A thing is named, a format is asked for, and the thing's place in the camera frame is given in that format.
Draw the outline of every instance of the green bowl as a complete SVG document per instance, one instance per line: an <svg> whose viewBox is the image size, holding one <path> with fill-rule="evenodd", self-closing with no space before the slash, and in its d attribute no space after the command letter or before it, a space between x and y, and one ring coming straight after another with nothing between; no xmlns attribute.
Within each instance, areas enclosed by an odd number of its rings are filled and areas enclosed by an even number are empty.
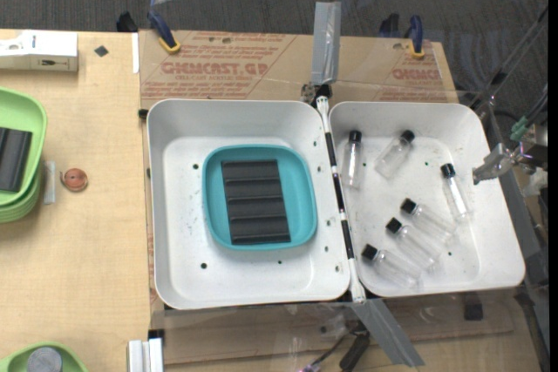
<svg viewBox="0 0 558 372"><path fill-rule="evenodd" d="M35 207L41 192L41 178L42 173L39 169L33 178L29 191L22 198L8 206L0 206L0 223L19 220Z"/></svg>
<svg viewBox="0 0 558 372"><path fill-rule="evenodd" d="M62 356L62 370L64 372L88 372L78 356L64 344L59 342L37 342L18 350L0 360L0 372L26 372L27 361L38 348L54 348Z"/></svg>
<svg viewBox="0 0 558 372"><path fill-rule="evenodd" d="M0 87L0 127L32 133L21 189L17 193L0 191L0 206L14 203L28 192L39 168L46 123L44 107L36 99L20 91Z"/></svg>

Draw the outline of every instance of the transparent plastic sheet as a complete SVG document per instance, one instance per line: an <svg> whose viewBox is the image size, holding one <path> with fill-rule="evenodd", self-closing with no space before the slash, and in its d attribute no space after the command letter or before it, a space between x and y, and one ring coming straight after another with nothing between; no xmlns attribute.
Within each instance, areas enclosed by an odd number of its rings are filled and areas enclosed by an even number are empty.
<svg viewBox="0 0 558 372"><path fill-rule="evenodd" d="M235 79L235 82L248 85L242 87L245 89L242 95L229 97L233 99L287 98L296 100L302 96L304 88L310 80L311 34L315 1L152 0L152 6L167 20L171 28L179 30L175 32L175 36L181 44L192 45L195 47L192 50L205 56L212 50L211 45L213 44L221 47L216 50L220 51L222 55L222 52L228 51L227 47L230 48L231 45L241 47L242 45L239 44L241 42L251 47L256 46L254 43L257 45L265 43L268 47L273 46L279 49L272 52L280 52L285 50L285 47L289 48L292 45L289 42L291 34L301 35L296 37L298 41L296 44L304 45L305 58L301 59L299 56L294 64L289 65L290 70L287 74L280 71L281 76L269 75L269 67L276 62L269 54L257 55L258 58L247 58L246 64L252 64L248 70L253 72L248 72L245 61L242 61L244 72L233 74L243 77L240 80ZM409 59L397 56L404 55L408 50L409 39L384 38L380 41L380 45L375 43L375 46L372 45L365 51L365 56L355 60L354 55L359 53L362 55L363 47L366 48L370 41L354 40L353 38L366 39L377 36L376 24L381 18L392 13L397 6L401 7L399 13L408 11L409 17L414 13L420 14L419 6L428 5L434 0L420 0L420 5L415 4L411 10L409 10L411 5L408 0L380 0L379 3L374 3L373 7L372 0L341 1L344 2L340 57L342 68L340 79L332 86L331 105L350 100L459 102L463 105L470 105L476 96L487 88L487 83L493 75L491 70L505 60L507 51L513 48L516 42L519 42L530 25L528 22L530 19L519 19L514 14L512 3L503 3L503 16L490 18L489 23L492 28L488 27L490 30L482 36L473 36L466 30L445 31L426 28L426 42L431 39L434 43L442 43L449 70L444 71L439 67L435 49L433 50L427 45L426 61L432 65L428 69L421 68L419 70L422 71L412 72L401 64L409 62ZM406 25L402 25L401 28L402 31L405 31ZM241 33L241 38L246 40L238 39L236 33ZM276 39L270 34L279 34L284 37L279 42L269 42L268 39ZM193 37L197 44L192 44L192 41L189 40ZM156 42L157 35L154 31L145 33L145 38L146 40L140 46L141 69L149 76L156 75L156 71L162 64L173 62L173 60L172 57L169 59L164 52L161 53L162 49ZM201 42L206 48L201 48L202 45L198 44ZM378 64L378 60L385 56L386 51L393 52L395 59L390 70L386 70L381 64ZM162 63L157 60L157 57L161 56L166 58ZM344 64L345 67L347 64L350 67L344 70ZM427 71L432 70L432 66L437 67L442 76L436 78L435 74ZM211 72L223 70L222 67L213 68L211 65L208 66L209 73L191 73L189 72L190 66L184 67L184 71L179 72L182 69L176 65L173 67L174 71L169 74L175 75L175 77L229 75L229 73ZM228 69L232 71L234 67L229 66ZM205 69L203 66L200 68L196 65L192 70L204 71ZM406 76L404 81L411 82L399 82L401 79L392 76L394 70L401 70L396 73ZM383 73L383 76L380 75L380 78L374 78L371 82L371 73L378 72ZM446 82L447 78L443 76L442 72L451 72L449 79L452 82L450 84ZM146 85L145 82L158 82L153 79L147 81L145 78L142 79L143 85ZM171 82L175 81L180 82L180 79L175 78ZM205 84L208 80L203 78L200 81ZM142 107L149 108L162 98L184 98L183 92L172 91L173 87L170 87L171 92L165 97L144 96L142 93ZM186 95L186 98L222 98L219 96L221 93L222 90L208 92L197 90L192 91L190 96ZM530 346L530 343L533 342L529 333L530 327L527 326L527 323L530 324L530 322L523 319L523 312L528 311L528 306L526 307L525 302L518 298L524 294L525 288L518 287L515 290L500 290L493 293L445 294L385 301L425 360L425 370L447 370L449 367L455 370L465 367L462 370L470 370L498 368L501 367L502 361L512 363L511 355L508 359L499 359L497 355L493 359L477 355L480 351L486 351L487 348L497 350L503 348L495 335L513 334L517 337L517 345L525 343ZM468 309L473 312L467 317L464 313L467 311L466 302L469 304ZM176 337L167 338L165 359L168 365L173 365L171 370L182 370L179 364L186 364L184 370L190 370L194 363L206 363L208 369L249 370L255 366L253 361L257 361L255 367L260 370L297 371L312 364L316 358L319 358L324 352L328 352L339 341L339 334L346 330L346 328L340 328L339 318L344 322L355 321L354 314L349 310L350 305L343 299L335 303L181 312L167 308L158 300L153 289L152 304L151 328L168 330L169 333L173 330L180 332ZM479 308L481 308L481 313L484 312L482 315L478 313ZM467 351L463 350L458 342L453 342L464 336L474 337L473 346L470 346L470 350ZM340 340L341 343L335 352L319 364L322 370L339 369L339 361L352 344L351 337L354 335L345 335ZM453 358L447 357L445 353L447 351L453 352ZM528 353L526 352L519 358L519 362L524 362L526 365L536 360L534 350L528 349L527 351ZM464 362L464 355L469 356L470 354L473 359L469 358L467 362ZM362 363L359 364L362 366L356 367L354 370L367 370L370 366L389 368L391 361L372 340L371 346L364 353Z"/></svg>

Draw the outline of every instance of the black cap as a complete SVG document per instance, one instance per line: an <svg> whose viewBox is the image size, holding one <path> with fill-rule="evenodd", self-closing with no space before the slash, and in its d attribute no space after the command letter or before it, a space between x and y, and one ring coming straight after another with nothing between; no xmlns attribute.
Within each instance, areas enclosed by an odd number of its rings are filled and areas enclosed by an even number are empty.
<svg viewBox="0 0 558 372"><path fill-rule="evenodd" d="M366 259L372 260L374 259L374 257L376 257L377 253L378 253L377 248L373 247L372 245L366 244L366 247L364 247L364 250L362 252L362 256L365 257Z"/></svg>
<svg viewBox="0 0 558 372"><path fill-rule="evenodd" d="M360 143L360 140L363 138L363 134L359 131L350 131L349 132L349 141L354 143Z"/></svg>
<svg viewBox="0 0 558 372"><path fill-rule="evenodd" d="M416 207L417 204L411 199L405 199L405 201L401 204L401 209L408 214L412 214Z"/></svg>
<svg viewBox="0 0 558 372"><path fill-rule="evenodd" d="M412 143L412 141L415 139L415 134L411 131L404 131L401 134L401 138L406 139L409 143Z"/></svg>
<svg viewBox="0 0 558 372"><path fill-rule="evenodd" d="M442 170L444 178L450 179L451 177L455 177L455 169L453 169L453 165L451 163L443 165L440 169Z"/></svg>
<svg viewBox="0 0 558 372"><path fill-rule="evenodd" d="M399 229L401 229L402 226L403 225L401 224L401 222L394 217L385 226L385 229L395 234L397 231L399 231Z"/></svg>

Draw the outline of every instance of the clear plastic piece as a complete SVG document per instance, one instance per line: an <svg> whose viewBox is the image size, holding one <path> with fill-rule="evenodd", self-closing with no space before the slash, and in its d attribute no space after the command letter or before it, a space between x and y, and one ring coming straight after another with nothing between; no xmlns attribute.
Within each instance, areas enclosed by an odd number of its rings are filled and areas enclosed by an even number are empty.
<svg viewBox="0 0 558 372"><path fill-rule="evenodd" d="M443 244L449 244L457 230L454 220L444 219L426 205L418 204L411 199L405 199L401 204L401 210L411 216L416 223L416 228L428 234L433 240Z"/></svg>
<svg viewBox="0 0 558 372"><path fill-rule="evenodd" d="M467 220L471 214L471 208L465 201L465 195L461 191L459 183L455 178L455 170L451 163L441 166L444 176L444 194L447 203L452 210L452 215L457 221Z"/></svg>
<svg viewBox="0 0 558 372"><path fill-rule="evenodd" d="M422 270L410 261L390 251L378 250L371 245L366 245L362 256L370 261L372 268L384 279L404 288L420 287Z"/></svg>
<svg viewBox="0 0 558 372"><path fill-rule="evenodd" d="M376 170L387 179L391 178L409 155L414 139L414 133L409 130L393 139L380 153L375 165Z"/></svg>
<svg viewBox="0 0 558 372"><path fill-rule="evenodd" d="M386 229L397 239L401 253L422 269L430 270L438 262L444 246L426 233L403 226L397 219L391 219Z"/></svg>
<svg viewBox="0 0 558 372"><path fill-rule="evenodd" d="M362 133L350 131L349 141L344 148L341 181L344 185L358 188L362 165Z"/></svg>

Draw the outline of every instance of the stack of green bowls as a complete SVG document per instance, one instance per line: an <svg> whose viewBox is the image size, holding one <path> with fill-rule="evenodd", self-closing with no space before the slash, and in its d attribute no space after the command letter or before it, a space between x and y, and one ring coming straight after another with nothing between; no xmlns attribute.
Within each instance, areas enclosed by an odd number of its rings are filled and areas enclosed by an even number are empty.
<svg viewBox="0 0 558 372"><path fill-rule="evenodd" d="M0 87L0 127L31 133L31 145L25 163L21 188L17 192L0 190L0 223L19 220L37 204L43 166L46 112L31 96Z"/></svg>

